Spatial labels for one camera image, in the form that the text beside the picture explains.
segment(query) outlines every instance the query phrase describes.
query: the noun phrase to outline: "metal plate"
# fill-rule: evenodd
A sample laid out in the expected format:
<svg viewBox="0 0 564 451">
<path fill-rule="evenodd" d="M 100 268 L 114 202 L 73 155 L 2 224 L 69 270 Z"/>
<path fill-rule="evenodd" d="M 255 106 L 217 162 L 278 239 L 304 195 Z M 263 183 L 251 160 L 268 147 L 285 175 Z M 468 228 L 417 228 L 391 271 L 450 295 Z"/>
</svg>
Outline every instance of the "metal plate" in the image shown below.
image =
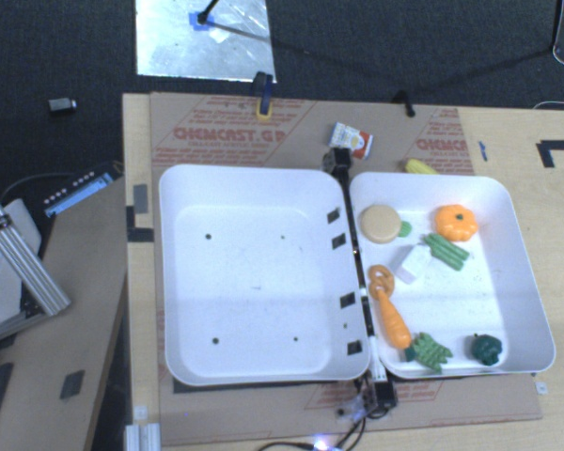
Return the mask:
<svg viewBox="0 0 564 451">
<path fill-rule="evenodd" d="M 140 75 L 251 82 L 274 73 L 265 0 L 220 0 L 209 26 L 196 29 L 190 14 L 211 0 L 136 0 Z"/>
</svg>

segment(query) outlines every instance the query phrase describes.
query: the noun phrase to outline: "black connector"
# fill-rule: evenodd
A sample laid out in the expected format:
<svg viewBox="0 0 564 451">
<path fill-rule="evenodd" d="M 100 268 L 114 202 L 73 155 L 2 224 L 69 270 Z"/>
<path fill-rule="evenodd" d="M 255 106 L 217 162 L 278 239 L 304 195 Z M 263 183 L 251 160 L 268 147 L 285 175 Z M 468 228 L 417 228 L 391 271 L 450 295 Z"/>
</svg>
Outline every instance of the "black connector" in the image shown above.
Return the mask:
<svg viewBox="0 0 564 451">
<path fill-rule="evenodd" d="M 331 148 L 321 161 L 321 170 L 332 174 L 336 179 L 342 177 L 343 180 L 348 180 L 350 168 L 351 151 L 348 148 Z"/>
<path fill-rule="evenodd" d="M 52 99 L 48 101 L 48 107 L 51 114 L 66 114 L 75 112 L 77 109 L 77 102 L 67 97 L 62 99 Z"/>
<path fill-rule="evenodd" d="M 397 393 L 392 381 L 374 382 L 378 411 L 387 412 L 397 406 Z"/>
</svg>

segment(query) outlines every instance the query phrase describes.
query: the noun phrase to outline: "orange pretzel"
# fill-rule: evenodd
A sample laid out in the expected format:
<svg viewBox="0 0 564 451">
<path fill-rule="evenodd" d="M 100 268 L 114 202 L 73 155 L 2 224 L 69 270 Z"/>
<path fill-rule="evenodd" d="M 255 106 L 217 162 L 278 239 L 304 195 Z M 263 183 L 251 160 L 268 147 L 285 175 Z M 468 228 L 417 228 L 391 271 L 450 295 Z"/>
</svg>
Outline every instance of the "orange pretzel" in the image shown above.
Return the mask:
<svg viewBox="0 0 564 451">
<path fill-rule="evenodd" d="M 384 292 L 387 297 L 391 297 L 395 290 L 395 276 L 385 266 L 376 265 L 368 270 L 369 293 L 374 299 L 378 299 L 378 293 Z"/>
</svg>

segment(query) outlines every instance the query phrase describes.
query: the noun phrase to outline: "blue tape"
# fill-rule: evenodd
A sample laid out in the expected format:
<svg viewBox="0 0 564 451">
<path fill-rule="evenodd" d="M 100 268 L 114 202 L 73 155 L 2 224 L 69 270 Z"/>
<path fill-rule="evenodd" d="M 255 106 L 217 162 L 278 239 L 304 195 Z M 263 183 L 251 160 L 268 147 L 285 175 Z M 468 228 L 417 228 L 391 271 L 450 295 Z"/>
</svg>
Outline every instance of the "blue tape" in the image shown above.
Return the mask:
<svg viewBox="0 0 564 451">
<path fill-rule="evenodd" d="M 204 32 L 205 30 L 209 30 L 212 27 L 212 24 L 215 23 L 215 19 L 211 14 L 207 16 L 207 22 L 204 25 L 201 25 L 198 22 L 198 14 L 199 11 L 191 11 L 188 14 L 188 20 L 190 21 L 190 25 L 197 30 L 198 32 Z"/>
<path fill-rule="evenodd" d="M 480 147 L 480 154 L 482 155 L 482 160 L 487 162 L 487 151 L 485 145 L 481 140 L 478 141 L 478 146 Z"/>
</svg>

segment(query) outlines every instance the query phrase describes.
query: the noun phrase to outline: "toy food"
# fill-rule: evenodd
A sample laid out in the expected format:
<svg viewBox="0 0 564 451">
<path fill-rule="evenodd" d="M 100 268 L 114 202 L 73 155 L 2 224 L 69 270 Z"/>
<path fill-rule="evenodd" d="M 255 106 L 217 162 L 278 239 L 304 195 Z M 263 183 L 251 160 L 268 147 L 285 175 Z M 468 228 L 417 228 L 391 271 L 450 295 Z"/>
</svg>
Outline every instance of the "toy food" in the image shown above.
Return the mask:
<svg viewBox="0 0 564 451">
<path fill-rule="evenodd" d="M 405 284 L 412 284 L 431 262 L 431 251 L 426 245 L 418 244 L 412 247 L 395 270 L 395 275 Z"/>
<path fill-rule="evenodd" d="M 370 206 L 361 214 L 360 228 L 372 242 L 384 244 L 394 240 L 401 231 L 401 219 L 389 206 Z"/>
<path fill-rule="evenodd" d="M 401 221 L 401 229 L 399 230 L 399 237 L 407 237 L 412 232 L 412 225 L 407 221 Z"/>
<path fill-rule="evenodd" d="M 418 159 L 408 159 L 405 164 L 405 172 L 410 174 L 438 174 L 436 170 Z"/>
<path fill-rule="evenodd" d="M 468 241 L 478 231 L 474 213 L 460 204 L 443 206 L 434 222 L 436 231 L 448 241 Z"/>
<path fill-rule="evenodd" d="M 441 364 L 446 364 L 447 358 L 453 357 L 453 353 L 448 348 L 440 345 L 426 333 L 420 333 L 414 339 L 412 348 L 415 351 L 415 359 L 436 372 L 441 372 Z"/>
<path fill-rule="evenodd" d="M 389 296 L 395 288 L 395 277 L 385 266 L 372 266 L 368 277 L 369 294 L 379 302 L 380 313 L 383 317 L 384 329 L 391 346 L 404 350 L 412 344 L 410 330 L 397 308 L 390 302 Z"/>
<path fill-rule="evenodd" d="M 439 260 L 442 260 L 447 266 L 461 271 L 464 261 L 470 256 L 468 251 L 449 242 L 439 234 L 429 234 L 424 237 L 424 242 L 431 247 L 431 254 Z"/>
<path fill-rule="evenodd" d="M 474 334 L 475 339 L 472 342 L 472 355 L 481 361 L 484 365 L 495 365 L 499 362 L 499 354 L 501 354 L 501 341 L 496 337 L 488 334 Z"/>
</svg>

